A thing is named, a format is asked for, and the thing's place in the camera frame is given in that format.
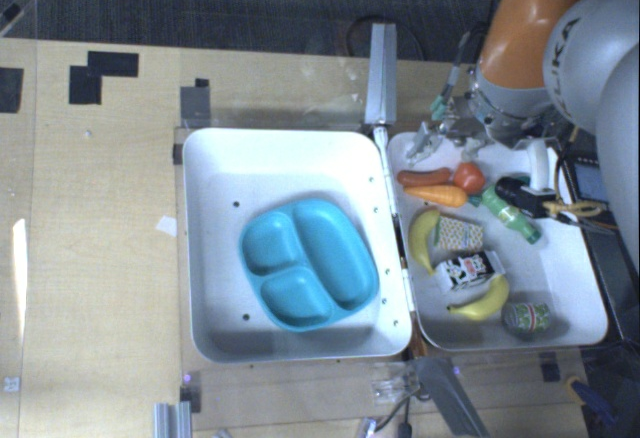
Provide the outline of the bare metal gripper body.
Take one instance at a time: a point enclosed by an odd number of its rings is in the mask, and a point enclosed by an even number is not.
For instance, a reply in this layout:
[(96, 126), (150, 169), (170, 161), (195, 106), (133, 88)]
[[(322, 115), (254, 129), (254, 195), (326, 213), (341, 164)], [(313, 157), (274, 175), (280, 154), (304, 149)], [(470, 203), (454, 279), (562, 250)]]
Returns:
[(464, 96), (451, 97), (445, 104), (438, 132), (458, 147), (467, 146), (472, 140), (482, 146), (495, 143), (485, 125), (472, 114)]

